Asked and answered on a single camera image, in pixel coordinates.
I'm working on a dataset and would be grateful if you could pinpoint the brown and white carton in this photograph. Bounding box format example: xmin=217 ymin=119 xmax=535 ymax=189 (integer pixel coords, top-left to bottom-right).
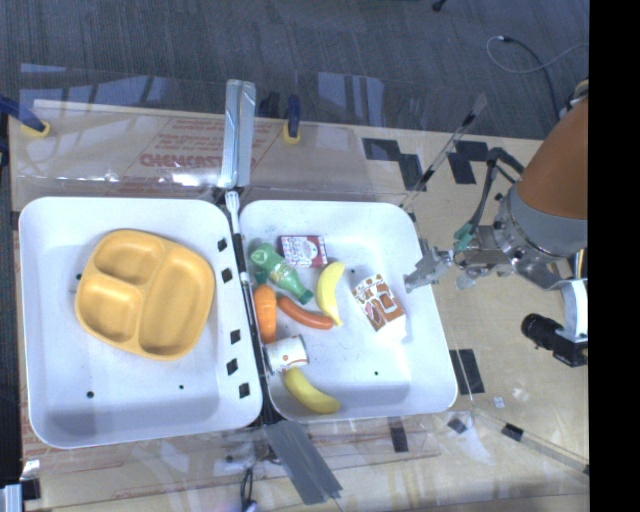
xmin=350 ymin=272 xmax=408 ymax=342

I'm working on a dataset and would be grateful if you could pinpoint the green plastic bottle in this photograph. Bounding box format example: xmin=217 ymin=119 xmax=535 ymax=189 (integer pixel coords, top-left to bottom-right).
xmin=249 ymin=242 xmax=315 ymax=306

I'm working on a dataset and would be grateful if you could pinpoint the orange sausage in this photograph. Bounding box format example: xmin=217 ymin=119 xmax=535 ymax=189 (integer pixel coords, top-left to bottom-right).
xmin=276 ymin=294 xmax=335 ymax=331

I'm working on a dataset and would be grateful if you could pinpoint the white can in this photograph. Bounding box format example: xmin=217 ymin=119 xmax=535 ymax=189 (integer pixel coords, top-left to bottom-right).
xmin=263 ymin=333 xmax=311 ymax=375

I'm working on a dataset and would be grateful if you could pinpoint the yellow divided plate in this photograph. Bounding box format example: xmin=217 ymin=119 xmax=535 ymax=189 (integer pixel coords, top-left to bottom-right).
xmin=74 ymin=228 xmax=217 ymax=362

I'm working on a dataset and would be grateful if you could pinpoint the red and white carton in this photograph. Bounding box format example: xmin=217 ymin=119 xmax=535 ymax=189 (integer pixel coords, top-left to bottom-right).
xmin=277 ymin=234 xmax=330 ymax=269

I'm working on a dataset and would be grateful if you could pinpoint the black cylinder on white bracket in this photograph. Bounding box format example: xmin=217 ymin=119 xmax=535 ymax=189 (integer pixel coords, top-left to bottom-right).
xmin=514 ymin=259 xmax=590 ymax=369

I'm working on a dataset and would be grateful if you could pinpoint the yellow banana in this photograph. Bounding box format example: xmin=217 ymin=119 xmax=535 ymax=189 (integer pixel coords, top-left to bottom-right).
xmin=282 ymin=365 xmax=343 ymax=416
xmin=315 ymin=260 xmax=347 ymax=328

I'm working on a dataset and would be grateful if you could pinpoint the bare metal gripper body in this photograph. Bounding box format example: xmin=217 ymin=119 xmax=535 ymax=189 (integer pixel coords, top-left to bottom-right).
xmin=452 ymin=219 xmax=527 ymax=277

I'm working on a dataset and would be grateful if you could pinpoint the orange carrot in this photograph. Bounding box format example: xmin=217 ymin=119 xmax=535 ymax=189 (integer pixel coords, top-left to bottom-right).
xmin=252 ymin=271 xmax=278 ymax=345

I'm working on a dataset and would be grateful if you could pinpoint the white plastic tray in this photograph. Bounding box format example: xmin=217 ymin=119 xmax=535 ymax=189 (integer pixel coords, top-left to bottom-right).
xmin=18 ymin=195 xmax=265 ymax=450
xmin=238 ymin=199 xmax=459 ymax=424

